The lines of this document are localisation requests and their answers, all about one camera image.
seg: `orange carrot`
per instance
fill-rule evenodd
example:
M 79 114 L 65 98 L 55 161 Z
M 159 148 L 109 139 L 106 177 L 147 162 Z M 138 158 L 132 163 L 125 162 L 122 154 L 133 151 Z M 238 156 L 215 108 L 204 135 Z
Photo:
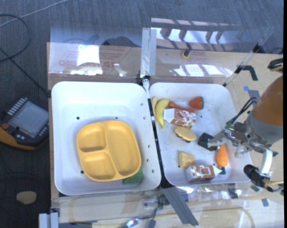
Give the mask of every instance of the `orange carrot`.
M 220 167 L 225 167 L 228 164 L 228 153 L 224 144 L 220 145 L 217 150 L 217 164 Z
M 201 96 L 196 97 L 195 99 L 189 102 L 190 107 L 197 110 L 202 110 L 204 108 L 204 99 Z
M 195 112 L 195 109 L 193 108 L 186 108 L 186 107 L 182 107 L 182 106 L 179 106 L 177 105 L 176 103 L 170 101 L 168 103 L 168 107 L 169 108 L 176 108 L 176 109 L 179 109 L 179 110 L 185 110 L 185 111 L 188 111 L 188 112 Z

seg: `emergency stop button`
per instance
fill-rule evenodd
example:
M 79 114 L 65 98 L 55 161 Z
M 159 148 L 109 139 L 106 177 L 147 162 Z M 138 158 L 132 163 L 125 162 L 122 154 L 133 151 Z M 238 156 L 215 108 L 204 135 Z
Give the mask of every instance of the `emergency stop button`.
M 1 124 L 1 128 L 5 131 L 7 131 L 9 129 L 9 124 L 8 123 L 2 123 Z

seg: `white cable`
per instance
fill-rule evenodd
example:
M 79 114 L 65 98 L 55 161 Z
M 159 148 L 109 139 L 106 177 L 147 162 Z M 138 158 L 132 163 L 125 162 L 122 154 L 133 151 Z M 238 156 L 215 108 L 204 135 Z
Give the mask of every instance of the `white cable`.
M 29 16 L 29 15 L 32 15 L 32 14 L 34 14 L 34 13 L 41 12 L 41 11 L 43 11 L 43 10 L 49 9 L 50 7 L 53 7 L 53 6 L 55 6 L 55 5 L 58 5 L 58 4 L 60 4 L 60 3 L 67 2 L 67 1 L 70 1 L 70 0 L 63 0 L 63 1 L 60 1 L 60 2 L 56 2 L 56 3 L 54 3 L 54 4 L 52 4 L 52 5 L 49 5 L 49 6 L 45 7 L 45 8 L 42 8 L 42 9 L 36 10 L 36 11 L 34 11 L 34 12 L 31 12 L 31 13 L 28 13 L 28 14 L 25 14 L 25 15 L 22 15 L 22 16 L 19 16 L 18 18 L 15 18 L 15 19 L 11 19 L 11 20 L 9 20 L 9 21 L 7 21 L 7 22 L 1 24 L 1 25 L 0 25 L 0 28 L 1 28 L 2 26 L 4 26 L 4 25 L 8 24 L 8 23 L 11 23 L 12 21 L 18 20 L 19 18 L 24 18 L 24 17 Z

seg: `orange and black device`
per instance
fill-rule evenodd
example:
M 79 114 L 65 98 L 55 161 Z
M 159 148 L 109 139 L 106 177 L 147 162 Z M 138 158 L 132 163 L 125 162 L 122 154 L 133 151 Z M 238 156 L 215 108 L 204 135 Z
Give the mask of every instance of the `orange and black device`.
M 48 111 L 29 96 L 22 96 L 2 110 L 0 142 L 35 150 L 49 138 Z

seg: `yellow plate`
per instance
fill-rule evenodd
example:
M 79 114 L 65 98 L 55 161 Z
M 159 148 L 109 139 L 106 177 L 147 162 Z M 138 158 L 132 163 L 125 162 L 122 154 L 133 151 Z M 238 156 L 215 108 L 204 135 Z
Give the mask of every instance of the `yellow plate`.
M 83 172 L 93 181 L 115 181 L 136 174 L 141 166 L 138 143 L 125 122 L 109 120 L 84 126 L 77 134 Z

